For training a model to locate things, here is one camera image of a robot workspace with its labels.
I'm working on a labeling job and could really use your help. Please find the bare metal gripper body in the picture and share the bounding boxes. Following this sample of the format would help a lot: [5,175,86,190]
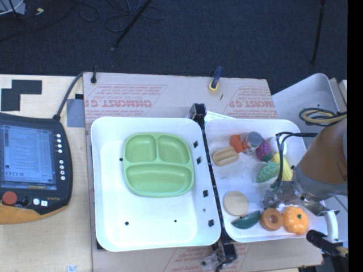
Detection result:
[278,180,307,208]

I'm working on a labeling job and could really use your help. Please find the brown doughnut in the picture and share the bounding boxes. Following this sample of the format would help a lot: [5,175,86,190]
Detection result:
[260,207,284,232]

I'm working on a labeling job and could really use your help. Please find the green grapes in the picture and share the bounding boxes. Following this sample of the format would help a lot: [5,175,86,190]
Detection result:
[255,161,280,184]

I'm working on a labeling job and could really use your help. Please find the yellow corn cob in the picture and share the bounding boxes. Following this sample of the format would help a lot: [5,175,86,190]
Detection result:
[271,152,293,182]

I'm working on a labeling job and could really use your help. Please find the green watermelon slice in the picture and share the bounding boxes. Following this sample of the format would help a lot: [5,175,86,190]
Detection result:
[230,210,261,230]

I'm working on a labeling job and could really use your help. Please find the white plastic tray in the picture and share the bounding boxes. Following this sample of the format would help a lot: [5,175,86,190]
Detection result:
[204,118,327,244]
[90,116,222,253]

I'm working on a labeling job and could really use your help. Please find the orange pumpkin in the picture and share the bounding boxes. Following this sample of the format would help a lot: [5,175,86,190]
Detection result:
[282,205,309,235]

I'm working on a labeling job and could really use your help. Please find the tan round biscuit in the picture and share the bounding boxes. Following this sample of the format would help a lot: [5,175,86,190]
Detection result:
[222,190,250,217]

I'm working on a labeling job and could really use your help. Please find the purple grapes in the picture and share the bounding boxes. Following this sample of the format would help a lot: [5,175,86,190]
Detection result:
[255,139,273,163]

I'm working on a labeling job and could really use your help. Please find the small can with grey lid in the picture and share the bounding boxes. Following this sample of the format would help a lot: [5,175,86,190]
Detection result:
[242,131,264,156]

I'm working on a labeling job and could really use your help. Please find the tan hot dog bun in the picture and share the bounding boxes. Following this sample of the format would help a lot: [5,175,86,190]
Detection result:
[212,146,240,167]

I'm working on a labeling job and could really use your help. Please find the orange carrot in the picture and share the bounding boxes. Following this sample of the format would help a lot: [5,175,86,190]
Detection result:
[229,134,248,154]

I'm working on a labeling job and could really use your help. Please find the thin black and white rod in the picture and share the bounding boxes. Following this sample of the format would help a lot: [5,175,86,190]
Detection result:
[197,114,229,248]

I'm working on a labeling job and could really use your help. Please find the green divided plate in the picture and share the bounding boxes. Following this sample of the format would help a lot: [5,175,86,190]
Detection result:
[122,132,195,198]

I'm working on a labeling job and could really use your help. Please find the brown cardboard board red print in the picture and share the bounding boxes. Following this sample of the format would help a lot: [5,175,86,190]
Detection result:
[82,71,324,272]

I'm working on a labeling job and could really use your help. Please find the black cylinder on white bracket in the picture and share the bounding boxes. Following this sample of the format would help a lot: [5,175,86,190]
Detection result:
[305,210,348,259]

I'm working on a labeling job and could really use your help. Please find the black block with thin wires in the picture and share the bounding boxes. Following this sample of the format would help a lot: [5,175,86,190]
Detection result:
[189,103,207,121]
[214,241,238,266]

